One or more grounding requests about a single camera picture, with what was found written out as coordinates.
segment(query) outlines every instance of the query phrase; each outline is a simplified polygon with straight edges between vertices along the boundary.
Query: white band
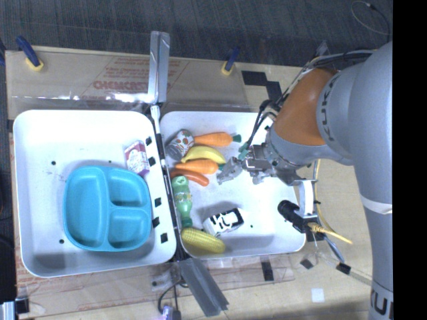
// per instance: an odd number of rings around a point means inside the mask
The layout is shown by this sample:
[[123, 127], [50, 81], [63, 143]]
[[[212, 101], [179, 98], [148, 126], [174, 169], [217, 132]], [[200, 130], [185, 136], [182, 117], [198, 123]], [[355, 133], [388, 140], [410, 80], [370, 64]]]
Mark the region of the white band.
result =
[[363, 195], [360, 195], [363, 205], [373, 211], [380, 213], [382, 215], [388, 215], [389, 213], [393, 213], [393, 204], [385, 204], [379, 203], [377, 201], [372, 201], [368, 198], [365, 198]]

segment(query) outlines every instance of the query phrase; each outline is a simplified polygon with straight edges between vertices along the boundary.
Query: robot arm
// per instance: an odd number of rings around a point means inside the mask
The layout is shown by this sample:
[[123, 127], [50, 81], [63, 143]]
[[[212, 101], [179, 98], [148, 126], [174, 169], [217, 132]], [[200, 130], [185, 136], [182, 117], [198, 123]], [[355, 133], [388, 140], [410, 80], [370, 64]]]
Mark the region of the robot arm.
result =
[[[266, 142], [245, 154], [234, 159], [231, 171], [249, 171], [254, 183], [270, 176], [287, 185], [307, 184], [296, 172], [316, 159], [354, 166], [372, 244], [370, 320], [393, 319], [392, 43], [342, 71], [306, 73], [288, 94]], [[218, 183], [229, 178], [224, 167]], [[308, 217], [305, 209], [307, 203], [295, 213]]]

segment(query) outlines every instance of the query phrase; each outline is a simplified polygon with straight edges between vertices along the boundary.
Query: hole in tray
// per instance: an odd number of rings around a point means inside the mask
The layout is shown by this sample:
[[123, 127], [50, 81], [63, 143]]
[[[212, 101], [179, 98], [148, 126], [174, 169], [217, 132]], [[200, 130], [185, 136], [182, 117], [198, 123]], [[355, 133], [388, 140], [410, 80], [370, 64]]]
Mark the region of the hole in tray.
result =
[[153, 227], [157, 227], [160, 224], [159, 217], [156, 217], [155, 219], [153, 219], [152, 223], [153, 223]]
[[161, 243], [165, 243], [165, 242], [167, 242], [167, 233], [162, 233], [162, 234], [160, 235], [160, 242], [161, 242]]

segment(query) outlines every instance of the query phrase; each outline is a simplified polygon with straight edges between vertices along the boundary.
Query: blue clamp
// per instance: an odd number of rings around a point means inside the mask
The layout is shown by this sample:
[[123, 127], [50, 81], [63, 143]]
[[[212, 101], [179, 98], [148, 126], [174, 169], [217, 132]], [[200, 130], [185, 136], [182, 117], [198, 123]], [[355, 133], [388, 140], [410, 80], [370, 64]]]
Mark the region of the blue clamp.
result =
[[5, 53], [6, 53], [6, 46], [3, 44], [0, 38], [0, 65], [6, 66], [6, 60], [5, 60]]
[[234, 62], [236, 61], [240, 52], [240, 47], [236, 46], [232, 51], [229, 52], [227, 60], [224, 62], [221, 68], [221, 72], [224, 75], [230, 75], [233, 71]]
[[43, 68], [43, 62], [35, 54], [33, 47], [22, 35], [16, 37], [16, 42], [19, 48], [24, 51], [24, 54], [27, 56], [25, 61], [27, 62], [30, 69], [34, 71], [40, 71]]

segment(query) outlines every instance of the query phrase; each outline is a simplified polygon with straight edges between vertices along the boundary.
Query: green bottle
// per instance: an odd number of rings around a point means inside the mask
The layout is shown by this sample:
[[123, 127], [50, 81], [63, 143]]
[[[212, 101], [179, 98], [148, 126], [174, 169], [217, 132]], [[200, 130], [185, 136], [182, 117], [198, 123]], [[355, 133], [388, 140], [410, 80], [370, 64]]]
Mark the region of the green bottle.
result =
[[189, 216], [193, 202], [188, 187], [188, 179], [183, 175], [178, 175], [172, 179], [173, 198], [175, 206], [181, 214], [182, 227], [193, 226], [193, 221]]

